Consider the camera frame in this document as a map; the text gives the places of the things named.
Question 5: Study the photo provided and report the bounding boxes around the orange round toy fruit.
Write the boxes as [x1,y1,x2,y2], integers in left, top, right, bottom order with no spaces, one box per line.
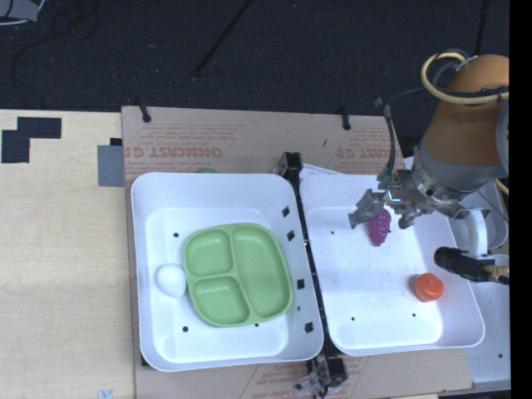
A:
[412,272,446,303]

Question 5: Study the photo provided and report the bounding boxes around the black block with thin wires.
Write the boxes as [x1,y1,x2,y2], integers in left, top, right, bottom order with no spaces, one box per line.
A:
[275,151,303,179]
[323,353,348,388]

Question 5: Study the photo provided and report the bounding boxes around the thin black rod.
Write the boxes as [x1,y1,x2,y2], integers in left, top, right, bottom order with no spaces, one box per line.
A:
[289,168,338,373]

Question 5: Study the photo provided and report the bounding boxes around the green divided plate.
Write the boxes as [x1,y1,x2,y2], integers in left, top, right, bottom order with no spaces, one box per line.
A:
[181,222,295,328]

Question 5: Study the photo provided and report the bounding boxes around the purple grapes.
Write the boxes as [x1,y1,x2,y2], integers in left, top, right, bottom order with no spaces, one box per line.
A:
[365,207,393,248]

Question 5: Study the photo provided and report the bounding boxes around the black cylinder on white bracket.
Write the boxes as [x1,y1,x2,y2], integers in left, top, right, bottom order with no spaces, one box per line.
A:
[433,207,510,285]

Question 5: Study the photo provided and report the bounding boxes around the white printed paper sheet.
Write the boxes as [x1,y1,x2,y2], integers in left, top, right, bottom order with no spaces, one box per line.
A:
[300,162,347,179]

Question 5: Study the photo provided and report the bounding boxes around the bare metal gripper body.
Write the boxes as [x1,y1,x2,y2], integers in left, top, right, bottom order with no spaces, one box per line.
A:
[385,169,463,219]

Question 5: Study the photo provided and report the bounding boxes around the white egg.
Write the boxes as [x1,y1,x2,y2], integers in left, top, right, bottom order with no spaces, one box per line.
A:
[155,262,188,298]

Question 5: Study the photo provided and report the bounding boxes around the brown cardboard board, red print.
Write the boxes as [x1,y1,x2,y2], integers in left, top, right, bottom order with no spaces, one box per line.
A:
[120,105,475,399]

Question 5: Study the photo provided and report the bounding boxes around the white plastic tray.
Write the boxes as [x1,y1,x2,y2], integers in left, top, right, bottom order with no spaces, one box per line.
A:
[130,171,326,373]
[298,167,486,357]

